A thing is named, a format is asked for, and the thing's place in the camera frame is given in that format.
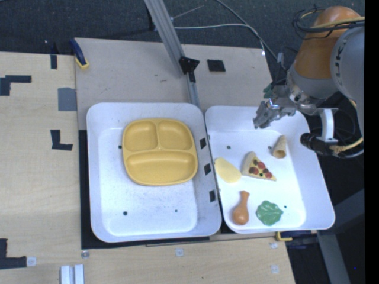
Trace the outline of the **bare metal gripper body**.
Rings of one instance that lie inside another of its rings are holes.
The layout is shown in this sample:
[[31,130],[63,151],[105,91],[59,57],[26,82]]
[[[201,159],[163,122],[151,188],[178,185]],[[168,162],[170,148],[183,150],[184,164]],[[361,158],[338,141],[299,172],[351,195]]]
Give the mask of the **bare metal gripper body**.
[[313,87],[300,87],[297,84],[276,84],[268,86],[268,107],[280,112],[293,114],[295,109],[307,115],[317,113],[325,101],[324,94]]

